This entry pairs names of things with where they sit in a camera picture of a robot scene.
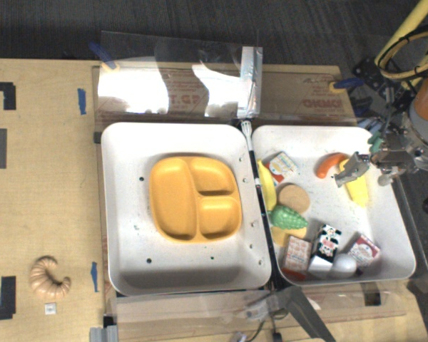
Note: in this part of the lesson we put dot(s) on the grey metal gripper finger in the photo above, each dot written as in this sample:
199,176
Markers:
349,177
360,160

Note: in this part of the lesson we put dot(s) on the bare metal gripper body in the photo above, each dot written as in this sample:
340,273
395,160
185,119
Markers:
396,157

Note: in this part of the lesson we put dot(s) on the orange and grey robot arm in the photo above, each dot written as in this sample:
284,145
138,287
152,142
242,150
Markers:
422,119

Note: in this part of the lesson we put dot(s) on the yellow wedge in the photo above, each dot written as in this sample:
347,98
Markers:
358,192

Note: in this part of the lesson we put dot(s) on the orange sausage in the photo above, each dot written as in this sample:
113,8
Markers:
328,164

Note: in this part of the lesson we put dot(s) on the white plastic tray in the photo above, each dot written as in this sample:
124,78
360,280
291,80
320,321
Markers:
128,191
342,219

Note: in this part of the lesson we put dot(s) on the tan round biscuit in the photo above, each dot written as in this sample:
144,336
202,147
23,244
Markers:
294,198

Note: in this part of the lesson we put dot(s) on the white carton, red blue print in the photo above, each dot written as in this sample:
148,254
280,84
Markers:
283,164

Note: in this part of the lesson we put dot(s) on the black and white cow carton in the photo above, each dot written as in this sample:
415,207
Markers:
326,244

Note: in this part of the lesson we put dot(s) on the green grapes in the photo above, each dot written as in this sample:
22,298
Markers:
289,217

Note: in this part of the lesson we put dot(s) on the red and white carton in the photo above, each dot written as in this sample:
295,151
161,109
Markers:
364,251

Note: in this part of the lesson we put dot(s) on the yellow banana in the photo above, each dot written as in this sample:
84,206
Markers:
268,191

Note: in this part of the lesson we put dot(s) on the white egg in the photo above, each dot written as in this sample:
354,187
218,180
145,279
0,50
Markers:
343,266

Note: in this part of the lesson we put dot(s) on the yellow flat slice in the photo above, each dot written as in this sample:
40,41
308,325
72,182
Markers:
281,236

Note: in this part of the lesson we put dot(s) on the orange patterned carton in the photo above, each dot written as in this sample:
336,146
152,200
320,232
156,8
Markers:
297,253

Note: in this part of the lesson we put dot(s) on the thin black and white rod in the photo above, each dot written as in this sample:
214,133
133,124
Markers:
251,151

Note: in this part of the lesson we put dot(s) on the small red item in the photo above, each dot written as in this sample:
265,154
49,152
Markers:
292,274

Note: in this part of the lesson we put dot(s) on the yellow divided plate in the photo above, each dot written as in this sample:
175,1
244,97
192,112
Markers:
171,198

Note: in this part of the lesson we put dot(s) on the beige croissant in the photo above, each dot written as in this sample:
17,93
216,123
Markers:
44,283

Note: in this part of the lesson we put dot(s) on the small white square tag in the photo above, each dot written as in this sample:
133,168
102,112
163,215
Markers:
50,308

